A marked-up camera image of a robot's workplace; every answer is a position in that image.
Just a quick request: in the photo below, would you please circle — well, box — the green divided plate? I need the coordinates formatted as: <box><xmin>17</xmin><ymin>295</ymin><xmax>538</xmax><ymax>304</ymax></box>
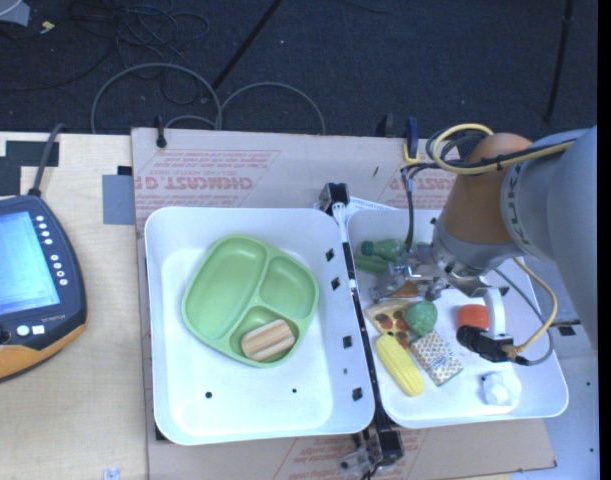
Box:
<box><xmin>180</xmin><ymin>233</ymin><xmax>321</xmax><ymax>369</ymax></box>

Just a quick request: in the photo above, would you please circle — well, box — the white plastic tray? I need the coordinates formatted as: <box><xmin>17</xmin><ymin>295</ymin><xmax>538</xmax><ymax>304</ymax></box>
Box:
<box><xmin>345</xmin><ymin>208</ymin><xmax>570</xmax><ymax>430</ymax></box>
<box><xmin>143</xmin><ymin>205</ymin><xmax>377</xmax><ymax>447</ymax></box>

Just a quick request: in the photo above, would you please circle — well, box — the orange-brown toy bread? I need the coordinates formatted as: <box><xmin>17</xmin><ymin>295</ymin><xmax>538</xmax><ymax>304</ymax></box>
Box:
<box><xmin>387</xmin><ymin>280</ymin><xmax>421</xmax><ymax>300</ymax></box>

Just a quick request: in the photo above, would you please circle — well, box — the black cylinder on white bracket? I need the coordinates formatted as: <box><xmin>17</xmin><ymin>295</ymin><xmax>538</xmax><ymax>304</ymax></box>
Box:
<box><xmin>456</xmin><ymin>286</ymin><xmax>516</xmax><ymax>364</ymax></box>

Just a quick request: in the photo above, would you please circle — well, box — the brown cardboard board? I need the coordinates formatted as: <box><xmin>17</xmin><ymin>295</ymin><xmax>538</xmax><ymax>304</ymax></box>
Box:
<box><xmin>130</xmin><ymin>126</ymin><xmax>557</xmax><ymax>480</ymax></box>

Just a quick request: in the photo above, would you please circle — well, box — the green broccoli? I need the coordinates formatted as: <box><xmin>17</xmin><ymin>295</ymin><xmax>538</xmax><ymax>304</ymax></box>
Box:
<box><xmin>403</xmin><ymin>300</ymin><xmax>439</xmax><ymax>339</ymax></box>

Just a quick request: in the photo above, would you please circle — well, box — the black block with wires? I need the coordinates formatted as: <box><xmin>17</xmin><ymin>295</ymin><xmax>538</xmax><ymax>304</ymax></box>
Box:
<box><xmin>318</xmin><ymin>182</ymin><xmax>349</xmax><ymax>214</ymax></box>
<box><xmin>373</xmin><ymin>426</ymin><xmax>405</xmax><ymax>465</ymax></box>

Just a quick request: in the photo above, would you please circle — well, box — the toy pizza slice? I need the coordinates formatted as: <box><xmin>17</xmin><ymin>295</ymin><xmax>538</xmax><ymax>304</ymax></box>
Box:
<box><xmin>362</xmin><ymin>299</ymin><xmax>414</xmax><ymax>351</ymax></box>

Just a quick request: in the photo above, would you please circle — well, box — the orange patterned packet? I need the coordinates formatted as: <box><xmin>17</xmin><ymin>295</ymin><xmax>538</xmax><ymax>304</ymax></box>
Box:
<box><xmin>408</xmin><ymin>329</ymin><xmax>465</xmax><ymax>387</ymax></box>

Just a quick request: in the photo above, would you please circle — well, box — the thin black and white rod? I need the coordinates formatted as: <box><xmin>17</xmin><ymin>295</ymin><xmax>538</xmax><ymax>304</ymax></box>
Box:
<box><xmin>332</xmin><ymin>202</ymin><xmax>387</xmax><ymax>434</ymax></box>

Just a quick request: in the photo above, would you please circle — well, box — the tan striped biscuit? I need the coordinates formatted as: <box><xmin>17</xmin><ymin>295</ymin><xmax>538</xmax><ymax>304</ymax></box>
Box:
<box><xmin>239</xmin><ymin>317</ymin><xmax>297</xmax><ymax>362</ymax></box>

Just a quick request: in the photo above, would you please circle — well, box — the white crumpled object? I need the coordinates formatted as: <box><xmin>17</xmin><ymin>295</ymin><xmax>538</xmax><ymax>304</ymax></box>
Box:
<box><xmin>479</xmin><ymin>371</ymin><xmax>517</xmax><ymax>407</ymax></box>

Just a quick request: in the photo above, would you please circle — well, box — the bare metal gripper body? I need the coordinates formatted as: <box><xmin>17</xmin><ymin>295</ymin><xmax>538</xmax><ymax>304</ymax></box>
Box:
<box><xmin>384</xmin><ymin>244</ymin><xmax>486</xmax><ymax>300</ymax></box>

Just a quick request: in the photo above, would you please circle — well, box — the green bottle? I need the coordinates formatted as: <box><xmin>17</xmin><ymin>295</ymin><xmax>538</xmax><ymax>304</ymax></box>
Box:
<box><xmin>360</xmin><ymin>238</ymin><xmax>407</xmax><ymax>262</ymax></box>

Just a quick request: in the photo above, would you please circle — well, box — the yellow corn cob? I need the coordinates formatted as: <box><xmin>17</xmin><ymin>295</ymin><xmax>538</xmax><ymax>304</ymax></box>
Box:
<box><xmin>374</xmin><ymin>333</ymin><xmax>426</xmax><ymax>398</ymax></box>

